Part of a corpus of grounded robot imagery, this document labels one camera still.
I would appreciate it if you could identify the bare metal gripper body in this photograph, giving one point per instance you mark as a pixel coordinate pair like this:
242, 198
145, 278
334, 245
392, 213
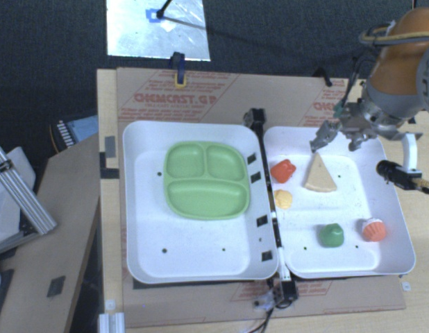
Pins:
369, 120

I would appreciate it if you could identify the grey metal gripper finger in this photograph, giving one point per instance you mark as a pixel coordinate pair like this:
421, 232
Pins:
323, 135
357, 143

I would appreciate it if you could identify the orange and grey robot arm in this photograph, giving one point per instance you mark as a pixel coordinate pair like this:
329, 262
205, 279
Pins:
405, 64

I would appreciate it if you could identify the beige toy pizza slice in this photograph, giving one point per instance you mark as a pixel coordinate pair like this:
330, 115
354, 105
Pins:
319, 177

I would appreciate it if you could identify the red toy pepper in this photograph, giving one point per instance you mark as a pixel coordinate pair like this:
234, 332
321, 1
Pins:
283, 170

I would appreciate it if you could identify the white plastic tray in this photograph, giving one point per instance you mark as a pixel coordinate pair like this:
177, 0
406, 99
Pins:
339, 206
193, 248

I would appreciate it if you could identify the thin black and white rod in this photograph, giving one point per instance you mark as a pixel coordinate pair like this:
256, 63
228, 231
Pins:
266, 172

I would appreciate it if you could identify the yellow toy shell pastry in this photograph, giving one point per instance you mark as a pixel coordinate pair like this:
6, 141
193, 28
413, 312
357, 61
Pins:
283, 199

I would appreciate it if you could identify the orange toy cupcake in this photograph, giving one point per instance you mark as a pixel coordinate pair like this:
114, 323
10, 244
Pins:
374, 229

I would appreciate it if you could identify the green toy pepper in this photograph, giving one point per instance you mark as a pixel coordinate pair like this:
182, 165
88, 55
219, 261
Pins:
331, 235

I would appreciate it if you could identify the brown cardboard board red print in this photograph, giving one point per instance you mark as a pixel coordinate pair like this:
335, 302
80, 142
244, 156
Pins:
218, 92

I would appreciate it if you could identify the green divided plate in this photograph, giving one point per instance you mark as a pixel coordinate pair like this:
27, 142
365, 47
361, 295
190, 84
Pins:
205, 179

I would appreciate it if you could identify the black cylinder on white bracket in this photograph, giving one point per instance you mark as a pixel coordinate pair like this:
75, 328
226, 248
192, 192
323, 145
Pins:
403, 166

